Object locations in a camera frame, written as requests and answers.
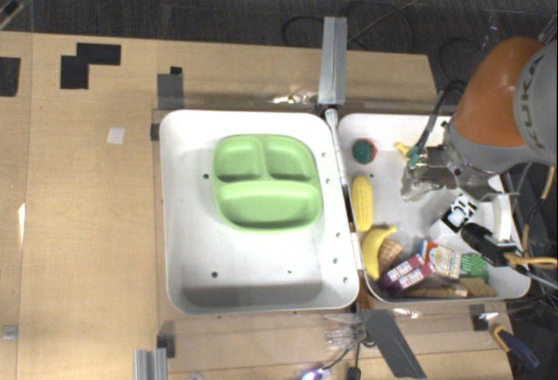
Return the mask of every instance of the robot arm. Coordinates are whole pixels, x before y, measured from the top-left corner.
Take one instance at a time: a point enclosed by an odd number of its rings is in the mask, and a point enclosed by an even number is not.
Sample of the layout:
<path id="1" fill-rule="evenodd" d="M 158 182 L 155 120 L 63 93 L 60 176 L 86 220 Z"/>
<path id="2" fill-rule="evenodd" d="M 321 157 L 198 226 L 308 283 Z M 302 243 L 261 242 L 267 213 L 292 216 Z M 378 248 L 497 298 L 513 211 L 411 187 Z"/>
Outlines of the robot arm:
<path id="1" fill-rule="evenodd" d="M 440 146 L 410 159 L 402 194 L 410 200 L 459 187 L 491 200 L 488 180 L 519 163 L 556 165 L 556 41 L 513 37 L 494 47 L 467 85 Z"/>

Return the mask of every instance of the wooden table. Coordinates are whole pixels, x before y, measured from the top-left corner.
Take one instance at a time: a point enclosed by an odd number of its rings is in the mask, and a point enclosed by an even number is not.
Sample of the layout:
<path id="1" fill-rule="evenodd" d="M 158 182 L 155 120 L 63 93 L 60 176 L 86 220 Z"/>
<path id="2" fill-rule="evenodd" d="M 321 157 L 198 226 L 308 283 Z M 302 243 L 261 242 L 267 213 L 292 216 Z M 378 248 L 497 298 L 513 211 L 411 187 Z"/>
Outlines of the wooden table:
<path id="1" fill-rule="evenodd" d="M 61 90 L 61 56 L 75 56 L 77 42 L 120 44 L 121 63 L 90 65 L 89 90 Z M 157 74 L 182 67 L 187 98 L 268 101 L 316 92 L 320 51 L 2 32 L 0 56 L 22 59 L 17 96 L 0 98 L 8 154 L 0 166 L 0 318 L 19 327 L 17 340 L 0 340 L 0 377 L 132 378 L 134 350 L 154 348 L 165 288 L 150 139 Z M 347 69 L 347 98 L 368 106 L 426 112 L 435 99 L 426 57 L 349 52 Z M 107 143 L 113 127 L 125 129 L 120 145 Z M 487 311 L 509 326 L 501 302 Z M 487 332 L 472 331 L 466 308 L 419 312 L 424 319 L 399 323 L 429 378 L 512 378 L 506 355 Z M 169 361 L 175 380 L 192 370 L 206 379 L 298 378 L 337 354 L 324 347 L 323 314 L 177 319 L 192 351 Z M 260 353 L 292 362 L 268 363 Z M 360 366 L 363 378 L 391 378 L 377 349 L 363 350 Z"/>

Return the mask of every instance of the green divided plate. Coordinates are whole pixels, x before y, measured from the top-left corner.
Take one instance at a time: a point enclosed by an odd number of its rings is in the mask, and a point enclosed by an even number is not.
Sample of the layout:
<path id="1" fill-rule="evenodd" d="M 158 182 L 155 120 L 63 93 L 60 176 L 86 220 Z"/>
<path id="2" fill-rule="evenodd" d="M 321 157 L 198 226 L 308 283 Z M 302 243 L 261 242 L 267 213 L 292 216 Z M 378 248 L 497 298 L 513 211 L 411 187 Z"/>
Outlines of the green divided plate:
<path id="1" fill-rule="evenodd" d="M 214 151 L 213 190 L 220 217 L 242 231 L 307 227 L 322 215 L 316 162 L 300 140 L 234 135 Z"/>

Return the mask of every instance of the white tray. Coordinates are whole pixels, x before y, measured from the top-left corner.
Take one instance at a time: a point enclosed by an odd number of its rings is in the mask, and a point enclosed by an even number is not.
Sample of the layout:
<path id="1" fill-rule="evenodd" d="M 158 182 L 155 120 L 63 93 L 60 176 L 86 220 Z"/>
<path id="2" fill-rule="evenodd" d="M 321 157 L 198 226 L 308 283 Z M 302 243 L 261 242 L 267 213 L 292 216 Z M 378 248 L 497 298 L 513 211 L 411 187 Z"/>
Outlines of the white tray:
<path id="1" fill-rule="evenodd" d="M 213 151 L 236 134 L 300 139 L 316 161 L 322 217 L 283 233 L 242 232 L 217 213 Z M 187 314 L 339 309 L 358 277 L 328 126 L 306 113 L 176 111 L 160 125 L 167 290 Z"/>
<path id="2" fill-rule="evenodd" d="M 359 174 L 367 174 L 370 178 L 373 194 L 373 225 L 395 226 L 398 231 L 390 235 L 390 239 L 403 246 L 404 253 L 400 260 L 416 254 L 417 246 L 423 239 L 435 241 L 453 250 L 471 253 L 472 249 L 457 234 L 431 235 L 430 227 L 449 208 L 459 195 L 458 190 L 447 190 L 428 193 L 423 200 L 405 202 L 401 199 L 400 188 L 405 158 L 395 148 L 396 142 L 406 146 L 416 143 L 425 128 L 428 118 L 422 115 L 384 115 L 384 114 L 351 114 L 344 117 L 338 127 L 340 145 L 343 149 L 344 164 L 349 180 Z M 439 118 L 428 146 L 441 143 L 444 128 L 442 121 L 449 118 Z M 378 155 L 368 165 L 357 163 L 351 156 L 351 148 L 357 139 L 371 139 Z M 501 191 L 499 177 L 490 180 L 491 185 Z M 480 204 L 472 221 L 493 229 L 494 211 L 492 203 Z M 502 208 L 509 214 L 510 208 Z M 511 217 L 503 218 L 501 223 L 507 224 L 511 240 L 519 242 L 517 229 Z M 496 298 L 518 298 L 525 295 L 529 289 L 530 280 L 515 272 L 511 268 L 495 268 L 488 266 L 489 284 L 496 292 Z M 391 298 L 379 290 L 375 284 L 371 289 L 378 298 L 387 302 L 424 302 L 432 300 L 410 300 Z"/>

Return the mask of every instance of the banana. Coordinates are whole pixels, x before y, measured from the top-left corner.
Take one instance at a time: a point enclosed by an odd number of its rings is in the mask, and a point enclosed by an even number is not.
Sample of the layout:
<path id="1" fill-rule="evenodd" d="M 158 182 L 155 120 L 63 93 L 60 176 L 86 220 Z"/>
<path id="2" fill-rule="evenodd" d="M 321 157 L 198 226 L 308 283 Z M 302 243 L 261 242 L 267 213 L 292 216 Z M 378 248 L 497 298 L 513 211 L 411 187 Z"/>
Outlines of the banana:
<path id="1" fill-rule="evenodd" d="M 395 148 L 404 156 L 407 157 L 407 153 L 411 151 L 409 146 L 405 146 L 403 143 L 399 141 L 395 144 Z"/>
<path id="2" fill-rule="evenodd" d="M 373 228 L 364 238 L 362 245 L 363 263 L 366 273 L 374 281 L 380 278 L 378 252 L 384 239 L 397 231 L 395 227 Z"/>

